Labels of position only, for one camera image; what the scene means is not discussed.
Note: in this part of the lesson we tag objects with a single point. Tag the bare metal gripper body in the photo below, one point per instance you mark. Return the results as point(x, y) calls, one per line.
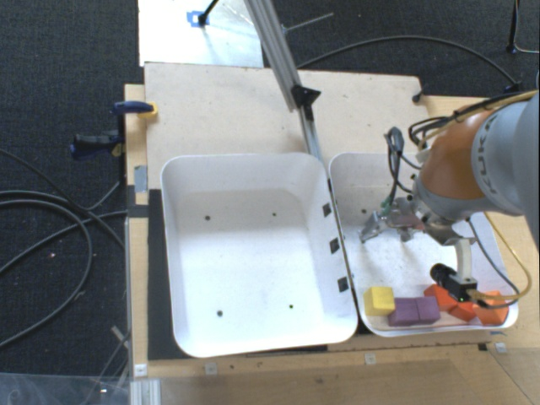
point(407, 219)

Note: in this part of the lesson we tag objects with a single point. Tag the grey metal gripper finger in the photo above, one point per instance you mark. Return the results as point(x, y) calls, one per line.
point(407, 234)
point(373, 225)

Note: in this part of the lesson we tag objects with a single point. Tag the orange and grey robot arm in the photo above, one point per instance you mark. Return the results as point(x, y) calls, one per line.
point(502, 158)

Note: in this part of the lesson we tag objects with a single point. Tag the white plastic tray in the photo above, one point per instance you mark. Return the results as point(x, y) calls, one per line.
point(392, 264)
point(244, 260)

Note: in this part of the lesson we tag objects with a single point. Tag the thin black rod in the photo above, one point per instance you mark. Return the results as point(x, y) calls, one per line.
point(338, 223)

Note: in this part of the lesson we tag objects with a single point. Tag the orange cube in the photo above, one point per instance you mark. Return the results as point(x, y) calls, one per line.
point(493, 312)
point(439, 297)
point(464, 311)

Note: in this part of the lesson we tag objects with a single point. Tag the yellow cube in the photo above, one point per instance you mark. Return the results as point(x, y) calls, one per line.
point(379, 300)

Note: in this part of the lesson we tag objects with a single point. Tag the purple cube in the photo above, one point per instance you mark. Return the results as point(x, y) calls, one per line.
point(403, 311)
point(428, 309)

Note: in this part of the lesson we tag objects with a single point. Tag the black cylinder on white bracket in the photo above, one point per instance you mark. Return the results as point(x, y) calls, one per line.
point(462, 287)

